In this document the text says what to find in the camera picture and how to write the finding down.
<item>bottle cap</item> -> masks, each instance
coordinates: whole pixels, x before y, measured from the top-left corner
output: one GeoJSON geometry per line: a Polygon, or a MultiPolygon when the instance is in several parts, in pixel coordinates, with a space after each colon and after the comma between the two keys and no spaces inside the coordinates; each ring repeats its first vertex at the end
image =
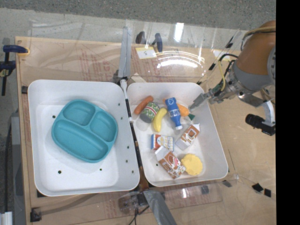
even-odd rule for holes
{"type": "Polygon", "coordinates": [[[176,129],[176,130],[180,130],[180,129],[182,129],[182,125],[180,125],[180,126],[177,126],[175,129],[176,129]]]}

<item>blue bottle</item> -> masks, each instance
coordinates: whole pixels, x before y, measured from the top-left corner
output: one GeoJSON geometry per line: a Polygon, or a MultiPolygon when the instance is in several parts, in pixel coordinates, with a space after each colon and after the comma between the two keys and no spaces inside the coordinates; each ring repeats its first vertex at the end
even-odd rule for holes
{"type": "Polygon", "coordinates": [[[175,123],[175,126],[176,126],[175,129],[176,130],[182,129],[182,125],[180,123],[181,115],[180,115],[179,108],[176,104],[176,98],[172,97],[172,98],[166,99],[165,104],[168,107],[168,111],[169,111],[172,121],[175,123]]]}

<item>yellow cheese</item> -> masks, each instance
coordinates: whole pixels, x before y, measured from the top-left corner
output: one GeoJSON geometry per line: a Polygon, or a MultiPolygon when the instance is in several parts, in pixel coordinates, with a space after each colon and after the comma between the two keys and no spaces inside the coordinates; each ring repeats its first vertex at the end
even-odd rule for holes
{"type": "Polygon", "coordinates": [[[185,155],[181,162],[185,166],[186,172],[189,175],[198,175],[203,169],[203,164],[200,158],[197,157],[195,154],[189,153],[185,155]]]}

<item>white tray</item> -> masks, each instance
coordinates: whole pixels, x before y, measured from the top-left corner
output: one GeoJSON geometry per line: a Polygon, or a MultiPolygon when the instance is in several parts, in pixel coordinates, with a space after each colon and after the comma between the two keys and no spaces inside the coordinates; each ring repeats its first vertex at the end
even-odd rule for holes
{"type": "Polygon", "coordinates": [[[199,175],[191,176],[186,172],[179,178],[172,179],[162,166],[158,163],[154,151],[151,149],[151,135],[156,133],[152,124],[143,122],[139,115],[133,113],[137,105],[147,96],[154,97],[154,102],[159,106],[165,106],[164,98],[175,97],[179,104],[188,106],[203,93],[203,89],[195,83],[145,83],[136,82],[129,85],[128,98],[130,110],[134,121],[135,133],[139,143],[142,164],[145,176],[149,183],[157,187],[215,180],[225,177],[228,173],[228,164],[224,155],[223,147],[218,136],[213,117],[208,103],[202,104],[192,114],[195,118],[181,118],[183,129],[176,131],[174,124],[168,114],[162,120],[161,135],[173,136],[177,140],[184,130],[191,124],[200,123],[200,133],[194,143],[186,150],[181,150],[174,146],[174,154],[181,160],[185,154],[193,153],[198,156],[203,163],[203,170],[199,175]]]}
{"type": "Polygon", "coordinates": [[[37,80],[28,88],[30,126],[37,189],[46,196],[127,191],[140,174],[124,93],[112,82],[37,80]],[[53,116],[71,100],[85,99],[109,112],[118,136],[107,157],[81,161],[58,147],[52,137],[53,116]]]}

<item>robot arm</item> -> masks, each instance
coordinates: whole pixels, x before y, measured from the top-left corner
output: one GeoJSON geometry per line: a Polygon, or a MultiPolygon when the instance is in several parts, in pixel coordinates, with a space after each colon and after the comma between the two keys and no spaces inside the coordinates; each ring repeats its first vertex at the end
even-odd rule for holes
{"type": "MultiPolygon", "coordinates": [[[[221,61],[226,55],[228,54],[218,60],[221,74],[221,61]]],[[[246,123],[261,128],[266,134],[275,134],[275,116],[271,102],[255,97],[253,94],[267,86],[275,85],[276,21],[266,22],[260,28],[247,32],[242,40],[239,56],[229,55],[234,56],[236,60],[229,63],[225,74],[222,74],[221,82],[213,89],[209,89],[207,93],[200,94],[189,106],[190,111],[192,112],[207,99],[213,104],[237,96],[241,101],[254,107],[263,106],[265,110],[265,120],[249,114],[246,123]]]]}

